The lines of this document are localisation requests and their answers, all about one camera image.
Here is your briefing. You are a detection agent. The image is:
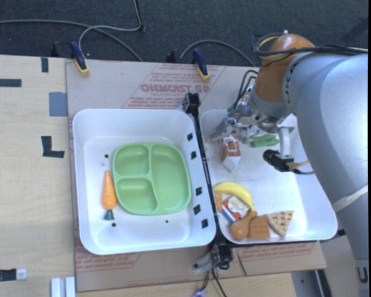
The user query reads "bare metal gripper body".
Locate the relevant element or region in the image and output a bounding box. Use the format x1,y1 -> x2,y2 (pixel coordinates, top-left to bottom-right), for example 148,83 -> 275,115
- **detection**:
227,102 -> 295,136

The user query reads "green pea pod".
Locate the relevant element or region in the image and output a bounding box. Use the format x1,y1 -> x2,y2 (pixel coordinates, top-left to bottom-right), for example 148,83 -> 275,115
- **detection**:
250,134 -> 280,149

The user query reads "orange and white carton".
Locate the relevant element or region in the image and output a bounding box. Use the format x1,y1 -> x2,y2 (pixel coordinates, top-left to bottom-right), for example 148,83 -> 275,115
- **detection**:
218,134 -> 242,173

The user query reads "thin black and white rod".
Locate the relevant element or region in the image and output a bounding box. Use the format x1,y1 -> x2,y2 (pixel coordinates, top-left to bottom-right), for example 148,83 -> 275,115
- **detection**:
190,103 -> 225,250

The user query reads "yellow banana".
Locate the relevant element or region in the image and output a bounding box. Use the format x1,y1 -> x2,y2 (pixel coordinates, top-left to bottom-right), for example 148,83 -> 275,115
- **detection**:
213,182 -> 256,213

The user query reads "white plastic tray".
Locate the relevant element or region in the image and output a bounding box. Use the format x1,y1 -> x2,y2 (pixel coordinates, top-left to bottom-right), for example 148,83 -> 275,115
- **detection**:
199,109 -> 339,244
72,108 -> 217,256

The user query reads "red and white packet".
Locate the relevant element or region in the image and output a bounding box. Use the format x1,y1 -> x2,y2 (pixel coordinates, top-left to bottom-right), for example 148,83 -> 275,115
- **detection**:
221,195 -> 251,224

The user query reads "green divided plate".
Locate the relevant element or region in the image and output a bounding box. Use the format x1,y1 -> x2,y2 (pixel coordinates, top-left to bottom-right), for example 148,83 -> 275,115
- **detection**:
112,142 -> 192,216

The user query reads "brown waffle biscuit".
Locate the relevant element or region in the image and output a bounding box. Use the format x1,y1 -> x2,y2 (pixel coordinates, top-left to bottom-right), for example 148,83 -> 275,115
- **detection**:
247,215 -> 271,240

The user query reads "pizza slice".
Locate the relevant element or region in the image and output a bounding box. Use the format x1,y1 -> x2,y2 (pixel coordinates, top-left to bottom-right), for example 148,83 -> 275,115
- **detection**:
265,210 -> 295,238

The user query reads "brown pear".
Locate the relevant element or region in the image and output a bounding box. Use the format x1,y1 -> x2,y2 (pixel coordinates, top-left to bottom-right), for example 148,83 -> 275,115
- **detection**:
229,210 -> 258,241

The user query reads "brown cardboard board red print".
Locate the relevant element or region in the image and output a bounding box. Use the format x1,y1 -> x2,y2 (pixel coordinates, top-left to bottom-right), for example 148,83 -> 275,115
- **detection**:
64,59 -> 328,293

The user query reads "orange carrot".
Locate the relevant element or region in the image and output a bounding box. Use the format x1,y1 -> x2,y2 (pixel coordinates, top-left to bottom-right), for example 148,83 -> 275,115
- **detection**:
101,170 -> 118,221

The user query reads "black block with thin wires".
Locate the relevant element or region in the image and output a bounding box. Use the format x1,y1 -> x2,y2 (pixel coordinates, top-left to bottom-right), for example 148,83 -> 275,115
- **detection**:
183,92 -> 202,114
214,243 -> 234,270

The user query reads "black cylinder on white bracket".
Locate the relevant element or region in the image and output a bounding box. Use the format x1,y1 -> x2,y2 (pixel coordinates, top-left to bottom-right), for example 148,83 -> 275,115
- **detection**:
262,126 -> 296,173

